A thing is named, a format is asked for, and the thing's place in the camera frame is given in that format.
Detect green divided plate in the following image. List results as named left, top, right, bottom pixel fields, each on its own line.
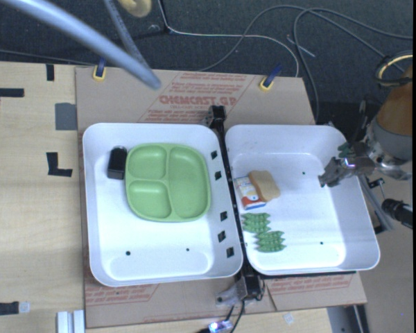
left=124, top=142, right=212, bottom=223

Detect small black box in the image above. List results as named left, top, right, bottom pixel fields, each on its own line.
left=106, top=145, right=129, bottom=181

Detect white and orange carton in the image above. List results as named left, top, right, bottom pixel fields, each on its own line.
left=232, top=176, right=268, bottom=212

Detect black cylinder on white bracket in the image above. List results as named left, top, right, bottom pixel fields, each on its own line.
left=359, top=175, right=414, bottom=232

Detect white plastic tray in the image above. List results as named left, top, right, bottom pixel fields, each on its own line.
left=82, top=122, right=245, bottom=288
left=225, top=123, right=381, bottom=277

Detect brown cardboard board red print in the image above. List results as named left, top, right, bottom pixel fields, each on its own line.
left=73, top=65, right=369, bottom=330

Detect tan bread slice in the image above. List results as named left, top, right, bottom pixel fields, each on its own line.
left=247, top=169, right=282, bottom=203

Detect green pea pods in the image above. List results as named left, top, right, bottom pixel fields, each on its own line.
left=240, top=212, right=272, bottom=234
left=254, top=230, right=287, bottom=254

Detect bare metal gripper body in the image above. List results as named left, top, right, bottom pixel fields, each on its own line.
left=345, top=142, right=413, bottom=182

